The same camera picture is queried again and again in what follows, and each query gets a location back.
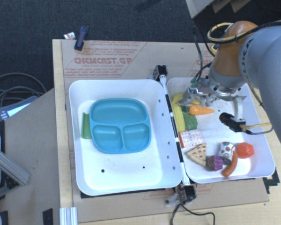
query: orange carrot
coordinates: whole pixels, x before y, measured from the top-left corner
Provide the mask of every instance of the orange carrot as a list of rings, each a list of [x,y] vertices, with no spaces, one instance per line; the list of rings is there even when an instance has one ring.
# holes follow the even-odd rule
[[[203,115],[203,114],[214,113],[213,109],[199,106],[199,105],[192,105],[190,107],[184,106],[182,108],[182,111],[189,113],[190,115]]]
[[[233,171],[235,170],[236,165],[237,165],[237,160],[238,160],[238,154],[235,151],[233,151],[233,158],[232,158],[231,164],[228,165],[222,171],[222,174],[224,177],[229,177],[231,175],[231,173],[233,173]]]

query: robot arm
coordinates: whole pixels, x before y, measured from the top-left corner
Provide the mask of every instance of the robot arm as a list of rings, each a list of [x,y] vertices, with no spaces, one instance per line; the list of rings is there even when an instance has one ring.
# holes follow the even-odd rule
[[[210,32],[208,38],[219,44],[208,78],[200,78],[195,89],[188,89],[180,104],[195,97],[204,98],[206,106],[217,99],[234,101],[237,116],[223,114],[220,119],[240,132],[242,105],[231,95],[248,83],[259,89],[261,105],[281,142],[281,21],[262,26],[239,21],[226,29],[223,38],[211,38]]]

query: toy sausage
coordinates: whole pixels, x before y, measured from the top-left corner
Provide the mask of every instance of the toy sausage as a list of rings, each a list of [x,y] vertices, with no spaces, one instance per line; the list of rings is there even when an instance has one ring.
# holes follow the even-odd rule
[[[237,165],[237,160],[238,160],[238,154],[235,151],[233,151],[233,158],[232,158],[231,164],[228,165],[222,171],[222,174],[224,177],[229,177],[233,173],[233,171],[235,170],[236,165]]]

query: black clip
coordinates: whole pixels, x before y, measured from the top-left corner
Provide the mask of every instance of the black clip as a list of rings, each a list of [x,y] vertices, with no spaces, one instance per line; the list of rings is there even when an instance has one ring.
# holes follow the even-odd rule
[[[77,39],[76,43],[75,43],[75,47],[74,49],[81,51],[83,48],[83,44],[84,44],[84,40],[87,37],[89,32],[89,28],[86,26],[82,26],[80,28],[80,34],[79,34],[79,38]]]

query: cable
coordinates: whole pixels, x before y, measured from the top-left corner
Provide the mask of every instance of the cable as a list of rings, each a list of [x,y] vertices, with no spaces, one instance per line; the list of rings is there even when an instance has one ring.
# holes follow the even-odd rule
[[[197,26],[195,27],[195,29],[197,29],[199,32],[200,32],[200,34],[201,34],[201,36],[202,36],[202,38],[203,38],[203,41],[204,41],[204,44],[205,44],[205,47],[207,48],[207,50],[209,51],[209,53],[211,54],[211,56],[215,56],[215,54],[210,50],[210,47],[208,46],[208,44],[207,44],[207,41],[206,41],[206,38],[205,38],[205,36],[204,36],[204,34],[203,34],[203,32],[201,31],[201,29],[200,28],[198,28]]]
[[[196,87],[201,75],[202,75],[202,71],[205,69],[205,68],[209,68],[211,66],[212,62],[204,65],[198,72],[197,74],[195,75],[195,77],[192,78],[191,80],[191,83],[192,83],[192,87]]]
[[[194,27],[193,32],[192,32],[192,35],[193,35],[193,38],[194,38],[194,40],[195,40],[195,45],[196,45],[196,48],[197,48],[197,51],[198,51],[198,54],[199,54],[200,69],[202,70],[202,68],[203,68],[203,56],[202,56],[202,52],[201,52],[200,46],[199,46],[199,44],[198,44],[197,35],[196,35],[196,28],[197,28],[197,26]]]
[[[25,74],[25,73],[7,73],[7,74],[3,74],[0,75],[0,79],[2,78],[6,78],[8,76],[24,76],[27,77],[29,79],[32,79],[33,81],[35,81],[38,85],[40,85],[40,87],[42,88],[43,92],[39,92],[36,91],[34,89],[31,89],[29,87],[26,86],[15,86],[12,88],[9,88],[7,90],[4,89],[0,89],[0,107],[3,106],[4,101],[12,101],[12,100],[24,100],[23,98],[23,94],[35,94],[36,96],[40,97],[41,95],[43,95],[44,93],[47,92],[46,88],[44,87],[44,85],[35,77],[29,75],[29,74]]]
[[[261,134],[270,133],[270,132],[273,131],[273,129],[274,129],[274,128],[273,128],[273,126],[272,126],[272,128],[271,128],[270,130],[265,131],[265,132],[253,133],[253,132],[251,132],[250,130],[244,130],[244,132],[245,132],[246,134],[249,134],[249,135],[261,135]]]
[[[224,22],[224,23],[221,23],[221,24],[218,24],[214,27],[212,27],[209,32],[207,33],[207,38],[216,43],[216,44],[226,44],[226,43],[231,43],[231,42],[235,42],[235,41],[238,41],[239,39],[247,36],[248,34],[251,34],[251,33],[254,33],[262,28],[266,28],[266,27],[272,27],[272,26],[281,26],[281,20],[278,20],[278,21],[274,21],[274,22],[268,22],[268,23],[265,23],[265,24],[262,24],[260,26],[257,26],[256,28],[253,28],[249,31],[246,31],[246,32],[243,32],[243,33],[240,33],[238,35],[235,35],[235,36],[231,36],[231,37],[222,37],[222,38],[214,38],[214,37],[211,37],[211,34],[218,28],[220,27],[223,27],[223,26],[229,26],[231,25],[231,23],[229,22]]]
[[[190,210],[188,210],[184,205],[183,205],[183,203],[180,203],[180,204],[178,204],[177,206],[176,206],[176,208],[174,209],[174,211],[173,211],[173,213],[172,213],[172,216],[171,216],[171,218],[170,218],[170,225],[173,225],[173,220],[174,220],[174,216],[175,216],[175,214],[176,214],[176,212],[178,211],[178,209],[179,209],[179,207],[183,207],[186,211],[188,211],[189,213],[191,213],[191,214],[193,214],[193,215],[196,215],[196,216],[205,216],[205,215],[209,215],[209,214],[211,214],[212,216],[213,216],[213,225],[215,225],[215,214],[213,213],[213,212],[206,212],[206,213],[201,213],[201,214],[199,214],[199,213],[194,213],[194,212],[192,212],[192,211],[190,211]]]
[[[260,124],[250,125],[250,126],[240,125],[240,127],[242,129],[248,130],[248,129],[251,129],[251,128],[257,128],[257,127],[268,126],[268,125],[271,125],[271,123],[267,122],[267,123],[260,123]]]
[[[0,75],[0,79],[3,78],[3,77],[6,77],[6,76],[14,76],[14,75],[21,75],[21,76],[26,76],[28,78],[31,78],[32,80],[36,81],[42,87],[42,89],[45,93],[47,92],[44,85],[38,79],[36,79],[35,77],[33,77],[29,74],[26,74],[26,73],[6,73],[6,74],[3,74],[3,75]]]
[[[259,102],[259,105],[264,109],[261,98],[257,95],[257,93],[256,93],[255,89],[253,88],[253,86],[250,85],[250,84],[248,84],[248,85],[249,85],[249,88],[250,88],[252,94],[254,95],[255,99]]]

